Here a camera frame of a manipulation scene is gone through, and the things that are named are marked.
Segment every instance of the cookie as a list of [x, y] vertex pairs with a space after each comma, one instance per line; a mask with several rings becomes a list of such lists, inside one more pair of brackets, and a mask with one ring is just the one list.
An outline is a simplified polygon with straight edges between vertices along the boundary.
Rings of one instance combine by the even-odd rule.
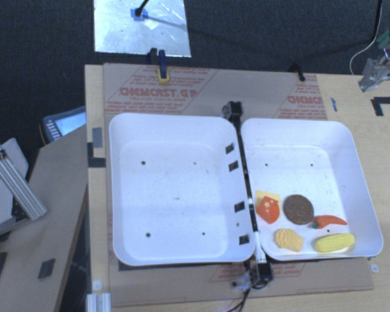
[[304, 239], [292, 229], [277, 230], [275, 241], [279, 248], [288, 248], [295, 252], [299, 252], [304, 245]]
[[299, 194], [291, 195], [285, 200], [283, 212], [287, 219], [295, 224], [307, 224], [313, 220], [312, 203]]

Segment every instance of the white cable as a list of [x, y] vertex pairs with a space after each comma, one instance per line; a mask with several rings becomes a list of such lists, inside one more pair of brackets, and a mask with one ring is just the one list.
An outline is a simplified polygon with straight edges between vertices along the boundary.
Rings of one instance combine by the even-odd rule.
[[380, 8], [380, 17], [378, 18], [376, 35], [374, 36], [372, 42], [365, 49], [362, 49], [360, 52], [357, 52], [355, 55], [353, 55], [352, 58], [350, 59], [350, 72], [352, 75], [354, 75], [354, 72], [352, 71], [352, 61], [355, 59], [356, 56], [362, 54], [362, 52], [366, 52], [366, 50], [372, 47], [378, 38], [378, 31], [380, 30], [380, 21], [382, 20], [382, 14], [383, 14], [383, 6]]

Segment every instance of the black floor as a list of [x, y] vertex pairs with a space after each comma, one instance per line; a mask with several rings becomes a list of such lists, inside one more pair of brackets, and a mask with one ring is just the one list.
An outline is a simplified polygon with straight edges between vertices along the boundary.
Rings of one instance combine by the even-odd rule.
[[[296, 62], [304, 72], [344, 74], [371, 41], [378, 2], [184, 1], [192, 58], [170, 58], [171, 65], [286, 71]], [[94, 51], [93, 8], [93, 0], [0, 0], [0, 142], [16, 137], [27, 157], [42, 146], [44, 116], [84, 105], [85, 64], [144, 63], [144, 56]], [[383, 0], [380, 33], [389, 26], [390, 0]], [[360, 55], [355, 72], [379, 53]]]

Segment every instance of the toy food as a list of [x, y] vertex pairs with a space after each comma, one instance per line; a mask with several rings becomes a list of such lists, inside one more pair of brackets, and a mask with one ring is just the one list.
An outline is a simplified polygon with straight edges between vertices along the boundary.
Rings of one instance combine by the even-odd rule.
[[307, 224], [313, 219], [312, 203], [302, 195], [289, 196], [283, 204], [283, 212], [295, 224]]
[[343, 219], [332, 215], [317, 216], [313, 219], [312, 223], [312, 228], [314, 229], [325, 228], [328, 224], [340, 224], [343, 226], [347, 225]]
[[256, 208], [256, 213], [267, 223], [274, 223], [280, 216], [280, 208], [277, 200], [265, 196], [259, 206]]
[[332, 252], [349, 247], [355, 243], [354, 235], [351, 233], [337, 233], [318, 239], [315, 243], [315, 249], [318, 252]]
[[279, 229], [276, 232], [276, 244], [279, 248], [299, 252], [304, 245], [304, 239], [292, 229]]

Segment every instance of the tray with toy food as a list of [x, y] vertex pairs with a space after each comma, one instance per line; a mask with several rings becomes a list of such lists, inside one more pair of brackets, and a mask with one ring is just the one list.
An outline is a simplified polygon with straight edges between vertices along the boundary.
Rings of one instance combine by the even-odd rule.
[[281, 261], [380, 253], [382, 234], [344, 125], [248, 119], [236, 129], [219, 117], [111, 120], [113, 246], [121, 262], [239, 262], [260, 245]]

